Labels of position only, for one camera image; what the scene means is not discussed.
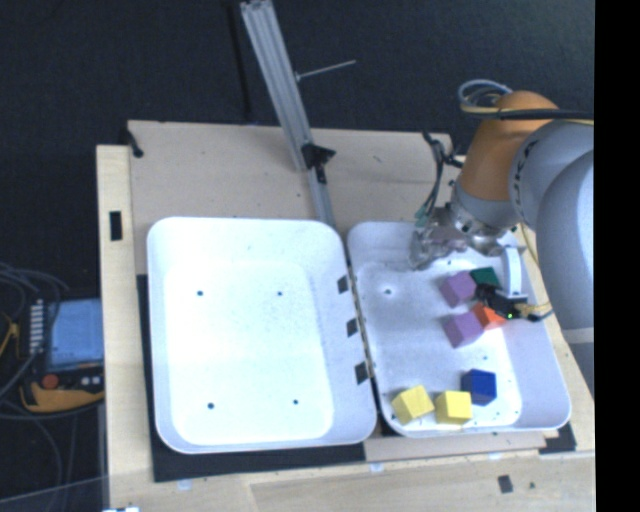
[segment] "cable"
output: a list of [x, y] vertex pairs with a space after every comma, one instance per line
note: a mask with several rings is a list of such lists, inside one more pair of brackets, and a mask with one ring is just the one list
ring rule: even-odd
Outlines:
[[5, 322], [7, 323], [7, 332], [4, 335], [4, 339], [0, 343], [0, 356], [1, 356], [5, 351], [5, 349], [7, 348], [7, 345], [9, 344], [9, 341], [11, 340], [11, 338], [14, 338], [19, 335], [20, 329], [15, 323], [13, 323], [13, 320], [9, 315], [7, 315], [6, 313], [3, 313], [2, 311], [0, 311], [0, 315], [4, 317]]
[[[20, 414], [26, 414], [26, 411], [24, 411], [22, 408], [18, 407], [17, 405], [12, 404], [11, 402], [5, 402], [4, 405], [19, 412]], [[56, 461], [56, 483], [54, 485], [55, 492], [52, 494], [51, 500], [49, 501], [47, 508], [45, 509], [45, 511], [48, 511], [48, 510], [51, 510], [51, 507], [56, 501], [56, 498], [58, 497], [58, 493], [60, 492], [60, 486], [62, 485], [63, 472], [64, 472], [64, 468], [62, 465], [62, 455], [60, 454], [60, 449], [58, 448], [58, 445], [56, 444], [55, 440], [53, 439], [53, 436], [47, 430], [47, 428], [44, 425], [42, 425], [42, 423], [40, 423], [40, 421], [38, 420], [34, 421], [34, 424], [36, 425], [36, 427], [38, 427], [38, 429], [40, 429], [40, 431], [46, 438], [47, 442], [51, 446], [51, 449], [53, 451], [53, 455]]]
[[67, 286], [67, 284], [62, 281], [61, 279], [58, 279], [55, 276], [52, 276], [51, 274], [47, 274], [46, 272], [40, 272], [38, 270], [29, 270], [29, 269], [16, 269], [16, 272], [20, 273], [20, 274], [24, 274], [25, 276], [32, 276], [35, 277], [37, 279], [41, 279], [43, 281], [46, 281], [50, 284], [55, 284], [57, 286], [59, 286], [60, 288], [63, 288], [65, 290], [68, 290], [69, 287]]
[[[533, 248], [533, 243], [531, 243], [531, 239], [529, 238], [528, 230], [529, 230], [528, 226], [521, 222], [520, 231], [522, 233], [522, 238], [524, 238], [524, 243], [527, 246], [527, 250], [529, 251], [529, 254], [531, 255], [531, 259], [533, 259], [536, 266], [540, 268], [540, 263], [538, 261], [538, 254]], [[532, 321], [542, 320], [552, 315], [553, 309], [549, 309], [549, 308], [551, 308], [551, 303], [549, 301], [543, 304], [538, 304], [538, 305], [533, 305], [533, 304], [517, 304], [516, 305], [516, 309], [520, 312], [520, 314]], [[548, 311], [544, 313], [542, 316], [534, 315], [534, 313], [537, 313], [538, 311], [544, 311], [544, 310], [548, 310]]]
[[71, 477], [73, 473], [73, 459], [76, 453], [76, 433], [78, 430], [78, 416], [73, 416], [73, 423], [71, 426], [71, 442], [69, 448], [69, 463], [67, 464], [67, 476], [64, 480], [64, 494], [62, 495], [62, 506], [60, 510], [67, 510], [67, 501], [69, 500], [69, 486], [71, 485]]
[[4, 396], [9, 391], [11, 391], [11, 388], [18, 381], [18, 379], [22, 377], [27, 372], [27, 370], [29, 370], [29, 368], [31, 367], [31, 363], [33, 363], [37, 355], [38, 354], [34, 352], [27, 359], [25, 359], [20, 368], [18, 368], [18, 371], [13, 375], [13, 377], [9, 379], [9, 382], [7, 382], [2, 388], [0, 388], [0, 400], [4, 398]]
[[20, 302], [19, 302], [20, 305], [16, 308], [16, 310], [11, 315], [9, 315], [11, 320], [17, 320], [22, 314], [22, 311], [24, 310], [27, 304], [27, 294], [25, 293], [22, 286], [20, 286], [18, 283], [16, 283], [11, 279], [1, 277], [1, 274], [0, 274], [0, 283], [8, 284], [12, 289], [18, 292], [18, 296], [20, 297]]
[[31, 282], [29, 282], [28, 279], [25, 279], [22, 276], [16, 275], [15, 270], [13, 269], [7, 269], [7, 270], [3, 270], [0, 272], [0, 276], [4, 276], [6, 279], [16, 283], [16, 284], [20, 284], [26, 288], [29, 288], [32, 292], [37, 293], [38, 292], [38, 287], [34, 286]]
[[460, 109], [478, 119], [496, 119], [499, 121], [533, 121], [562, 119], [565, 121], [594, 124], [593, 112], [566, 109], [511, 109], [495, 107], [496, 101], [513, 90], [493, 80], [469, 80], [458, 87], [457, 97]]
[[[9, 402], [0, 401], [0, 407], [7, 404]], [[0, 412], [0, 419], [3, 420], [11, 420], [11, 421], [43, 421], [43, 420], [57, 420], [60, 418], [66, 418], [69, 416], [75, 416], [82, 414], [83, 412], [95, 409], [98, 405], [104, 403], [104, 400], [97, 400], [96, 402], [92, 402], [89, 405], [85, 405], [83, 407], [77, 407], [76, 409], [72, 409], [70, 411], [62, 411], [62, 412], [50, 412], [50, 413], [39, 413], [34, 414], [29, 411], [22, 411], [21, 416], [17, 416], [14, 414], [5, 414]]]
[[433, 158], [436, 161], [436, 180], [433, 184], [431, 192], [427, 196], [427, 199], [414, 215], [414, 217], [417, 219], [416, 227], [423, 227], [426, 224], [427, 219], [433, 213], [433, 209], [435, 208], [435, 205], [436, 205], [436, 199], [438, 198], [438, 193], [440, 192], [440, 182], [442, 181], [444, 164], [446, 163], [458, 168], [462, 167], [462, 163], [457, 161], [454, 157], [455, 152], [447, 154], [442, 142], [434, 139], [427, 132], [423, 132], [422, 136], [431, 146], [431, 151], [433, 152]]
[[[473, 87], [477, 87], [478, 89], [471, 94], [465, 94], [467, 89], [471, 89]], [[490, 96], [492, 98], [492, 103], [494, 103], [500, 96], [512, 92], [513, 90], [504, 84], [499, 84], [493, 80], [477, 78], [464, 82], [460, 87], [458, 87], [458, 101], [461, 105], [475, 107], [480, 103], [483, 96]]]

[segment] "dark floor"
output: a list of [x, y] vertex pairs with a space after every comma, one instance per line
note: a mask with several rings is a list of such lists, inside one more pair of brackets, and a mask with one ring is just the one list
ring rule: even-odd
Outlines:
[[[595, 0], [274, 4], [297, 72], [357, 61], [300, 83], [312, 127], [446, 132], [464, 153], [473, 78], [594, 109]], [[0, 262], [96, 296], [97, 144], [129, 119], [277, 124], [238, 2], [0, 0], [0, 69]], [[97, 424], [47, 422], [63, 481], [100, 476]], [[39, 427], [0, 419], [0, 498], [55, 485], [52, 457]]]

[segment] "black bracket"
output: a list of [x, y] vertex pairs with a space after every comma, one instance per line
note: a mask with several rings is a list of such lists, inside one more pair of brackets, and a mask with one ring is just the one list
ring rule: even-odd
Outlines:
[[138, 141], [133, 136], [133, 133], [131, 133], [127, 128], [120, 129], [120, 133], [118, 134], [118, 144], [131, 146], [133, 156], [136, 158], [142, 158], [144, 156], [144, 151], [142, 151], [140, 146], [138, 146]]
[[315, 169], [318, 181], [326, 184], [327, 176], [324, 173], [324, 164], [331, 160], [336, 152], [333, 149], [323, 148], [311, 143], [302, 146], [301, 150], [307, 169]]

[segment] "black cable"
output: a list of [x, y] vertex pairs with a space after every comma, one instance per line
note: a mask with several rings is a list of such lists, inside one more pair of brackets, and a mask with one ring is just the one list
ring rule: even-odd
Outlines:
[[9, 391], [11, 391], [13, 385], [18, 382], [18, 379], [20, 379], [20, 377], [22, 377], [27, 372], [27, 370], [29, 370], [29, 368], [31, 367], [31, 363], [33, 363], [37, 356], [38, 353], [34, 352], [27, 359], [25, 359], [22, 365], [20, 365], [20, 367], [18, 368], [18, 371], [15, 372], [13, 377], [9, 379], [9, 382], [7, 382], [2, 388], [0, 388], [0, 400], [4, 398], [4, 396], [9, 393]]
[[[78, 407], [76, 409], [72, 409], [70, 411], [61, 411], [61, 412], [48, 412], [48, 413], [38, 413], [34, 414], [29, 411], [22, 411], [22, 415], [17, 416], [14, 414], [5, 414], [0, 412], [0, 420], [11, 420], [11, 421], [43, 421], [43, 420], [55, 420], [60, 418], [66, 418], [68, 416], [77, 416], [82, 414], [83, 412], [90, 411], [95, 409], [98, 405], [102, 404], [104, 400], [97, 400], [92, 402], [89, 405], [85, 405], [83, 407]], [[10, 402], [0, 401], [0, 407]]]
[[10, 279], [16, 284], [21, 284], [22, 286], [29, 288], [34, 293], [38, 292], [37, 286], [34, 286], [28, 279], [25, 279], [22, 276], [16, 275], [16, 272], [13, 269], [5, 269], [3, 271], [0, 271], [0, 276], [5, 277], [6, 279]]
[[69, 289], [67, 284], [62, 279], [58, 279], [56, 276], [52, 276], [51, 274], [47, 274], [46, 272], [40, 272], [39, 270], [29, 270], [26, 268], [16, 269], [15, 271], [25, 276], [31, 276], [31, 277], [35, 277], [36, 279], [41, 279], [51, 285], [55, 284], [64, 290]]
[[471, 117], [478, 119], [498, 119], [500, 121], [539, 121], [545, 119], [575, 119], [578, 121], [593, 121], [593, 112], [561, 109], [523, 109], [523, 110], [497, 110], [495, 112], [469, 112]]
[[71, 426], [71, 445], [69, 448], [69, 458], [67, 464], [67, 476], [64, 480], [64, 494], [62, 495], [62, 506], [60, 510], [63, 512], [67, 510], [67, 501], [69, 499], [69, 486], [71, 485], [71, 477], [73, 476], [73, 459], [76, 452], [76, 433], [78, 430], [78, 416], [73, 416], [73, 423]]
[[550, 311], [547, 311], [543, 315], [534, 315], [533, 313], [531, 313], [527, 315], [527, 320], [529, 320], [529, 322], [540, 322], [546, 318], [549, 318], [551, 315], [553, 315], [553, 309]]
[[[26, 411], [24, 411], [22, 408], [12, 404], [11, 402], [5, 402], [5, 405], [19, 412], [20, 414], [26, 413]], [[62, 465], [62, 455], [60, 454], [60, 449], [58, 448], [58, 445], [56, 444], [55, 439], [53, 439], [53, 436], [51, 435], [51, 433], [47, 430], [47, 428], [44, 425], [42, 425], [42, 423], [40, 423], [40, 421], [35, 421], [34, 424], [36, 425], [36, 427], [38, 427], [38, 429], [40, 429], [40, 432], [42, 432], [47, 442], [51, 445], [51, 449], [53, 451], [53, 455], [56, 461], [56, 483], [54, 485], [55, 492], [52, 494], [51, 500], [49, 501], [47, 508], [45, 509], [45, 512], [46, 512], [48, 510], [51, 510], [51, 507], [53, 506], [54, 502], [56, 501], [56, 498], [58, 497], [58, 493], [60, 491], [60, 485], [62, 485], [64, 468]]]
[[24, 308], [27, 304], [27, 294], [25, 293], [24, 289], [12, 279], [6, 279], [4, 277], [1, 277], [0, 275], [0, 283], [8, 284], [11, 288], [13, 288], [18, 292], [18, 296], [20, 298], [20, 305], [16, 308], [16, 310], [11, 315], [9, 315], [9, 318], [11, 318], [11, 321], [15, 321], [18, 318], [20, 318], [20, 315], [24, 311]]
[[486, 100], [488, 103], [493, 104], [502, 94], [504, 93], [496, 91], [495, 87], [481, 87], [466, 97], [466, 103], [481, 106], [482, 101]]
[[431, 137], [431, 135], [429, 135], [429, 133], [426, 131], [422, 133], [422, 136], [429, 143], [429, 146], [431, 146], [431, 151], [433, 152], [433, 158], [436, 162], [436, 180], [433, 184], [433, 187], [431, 188], [431, 192], [427, 196], [427, 199], [415, 214], [416, 219], [418, 219], [416, 225], [420, 225], [433, 213], [433, 209], [435, 208], [436, 200], [438, 198], [438, 193], [440, 192], [440, 182], [442, 181], [444, 164], [446, 163], [458, 168], [462, 167], [462, 162], [457, 161], [454, 157], [455, 152], [447, 154], [442, 142]]

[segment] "cube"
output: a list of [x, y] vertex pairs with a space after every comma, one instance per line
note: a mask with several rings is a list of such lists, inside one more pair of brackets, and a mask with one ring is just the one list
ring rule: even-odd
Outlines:
[[498, 279], [496, 271], [493, 269], [493, 267], [475, 268], [469, 271], [469, 275], [476, 283], [476, 285], [490, 284], [495, 286], [496, 288], [501, 288], [500, 280]]
[[440, 285], [439, 290], [449, 307], [455, 308], [474, 297], [476, 282], [468, 271], [463, 270], [447, 277]]
[[476, 318], [480, 321], [485, 331], [500, 327], [507, 321], [505, 317], [500, 316], [495, 310], [485, 306], [482, 302], [476, 302], [471, 308], [471, 311], [476, 315]]
[[391, 401], [391, 406], [403, 425], [435, 409], [427, 391], [420, 384], [399, 393]]
[[460, 378], [460, 389], [471, 394], [471, 403], [485, 406], [498, 396], [496, 374], [473, 368]]
[[444, 323], [444, 332], [453, 348], [464, 347], [476, 341], [484, 328], [473, 311], [451, 316]]
[[463, 425], [473, 418], [471, 393], [468, 391], [444, 391], [436, 398], [438, 423]]

